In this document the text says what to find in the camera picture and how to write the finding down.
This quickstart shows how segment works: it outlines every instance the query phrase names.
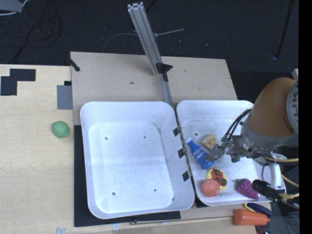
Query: purple grapes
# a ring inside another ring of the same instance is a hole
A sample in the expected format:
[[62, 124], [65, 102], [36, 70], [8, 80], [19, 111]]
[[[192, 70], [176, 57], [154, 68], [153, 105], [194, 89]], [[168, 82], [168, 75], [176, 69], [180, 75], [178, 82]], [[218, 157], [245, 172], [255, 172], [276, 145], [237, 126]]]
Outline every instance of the purple grapes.
[[236, 180], [236, 190], [248, 198], [259, 199], [258, 193], [252, 188], [252, 183], [247, 178]]

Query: green ball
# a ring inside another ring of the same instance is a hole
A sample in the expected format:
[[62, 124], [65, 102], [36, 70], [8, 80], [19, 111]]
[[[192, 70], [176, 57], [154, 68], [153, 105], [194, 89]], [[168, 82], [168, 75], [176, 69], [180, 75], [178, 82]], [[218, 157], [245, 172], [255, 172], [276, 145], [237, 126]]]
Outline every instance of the green ball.
[[69, 127], [64, 121], [57, 121], [52, 124], [52, 131], [56, 137], [64, 138], [69, 135]]

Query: orange bottle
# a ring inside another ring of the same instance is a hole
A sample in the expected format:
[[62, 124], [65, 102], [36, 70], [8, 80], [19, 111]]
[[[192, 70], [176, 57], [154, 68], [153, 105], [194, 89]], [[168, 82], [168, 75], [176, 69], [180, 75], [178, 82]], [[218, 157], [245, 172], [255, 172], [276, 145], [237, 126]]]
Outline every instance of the orange bottle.
[[266, 225], [270, 219], [262, 213], [237, 209], [234, 212], [234, 221], [237, 225]]

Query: blue bottle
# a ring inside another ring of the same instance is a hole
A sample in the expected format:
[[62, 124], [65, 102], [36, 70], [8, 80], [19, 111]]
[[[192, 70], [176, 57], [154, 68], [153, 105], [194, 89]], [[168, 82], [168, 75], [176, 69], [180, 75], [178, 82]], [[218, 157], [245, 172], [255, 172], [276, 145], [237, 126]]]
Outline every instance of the blue bottle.
[[187, 138], [185, 140], [185, 143], [189, 145], [192, 150], [193, 156], [197, 159], [197, 161], [204, 169], [209, 169], [215, 163], [214, 161], [210, 161], [208, 163], [206, 162], [206, 158], [209, 155], [208, 151], [206, 151], [202, 146], [195, 144], [192, 138]]

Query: wooden table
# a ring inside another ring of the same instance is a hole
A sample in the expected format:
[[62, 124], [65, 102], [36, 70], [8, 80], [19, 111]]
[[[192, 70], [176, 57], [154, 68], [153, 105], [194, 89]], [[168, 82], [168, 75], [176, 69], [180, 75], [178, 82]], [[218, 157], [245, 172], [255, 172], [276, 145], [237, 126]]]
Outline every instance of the wooden table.
[[[82, 72], [84, 66], [78, 59], [86, 55], [90, 58], [94, 54], [73, 53]], [[122, 64], [144, 59], [142, 56], [100, 55], [95, 54], [100, 61], [104, 58], [107, 65], [113, 61]], [[175, 73], [169, 76], [174, 102], [182, 98], [192, 99], [194, 93], [202, 99], [237, 99], [225, 60], [164, 57], [163, 61], [174, 66], [172, 71], [175, 70]], [[189, 65], [190, 61], [193, 65], [187, 69], [185, 65]], [[0, 76], [9, 76], [10, 69], [35, 69], [36, 81], [18, 81], [16, 96], [0, 96], [0, 233], [56, 234], [58, 228], [73, 234], [256, 233], [254, 226], [234, 224], [234, 209], [243, 208], [241, 204], [191, 207], [181, 211], [179, 220], [120, 223], [120, 231], [113, 230], [112, 224], [74, 227], [74, 116], [73, 110], [60, 110], [57, 107], [57, 86], [72, 80], [73, 68], [0, 65]], [[198, 72], [203, 69], [209, 77]], [[200, 85], [190, 83], [184, 87], [189, 89], [189, 93], [177, 98], [175, 94], [182, 89], [182, 76], [187, 74], [196, 77], [198, 84], [209, 83], [212, 89], [203, 91]], [[149, 72], [146, 72], [141, 74], [141, 78], [128, 76], [128, 79], [134, 83], [130, 85], [145, 86], [140, 81], [149, 77]], [[130, 81], [123, 79], [129, 87]], [[103, 80], [109, 82], [110, 77], [106, 76]], [[77, 93], [75, 85], [73, 80], [73, 93]], [[148, 96], [149, 88], [142, 94]], [[57, 138], [52, 133], [52, 123], [59, 120], [69, 125], [70, 133], [66, 138]]]

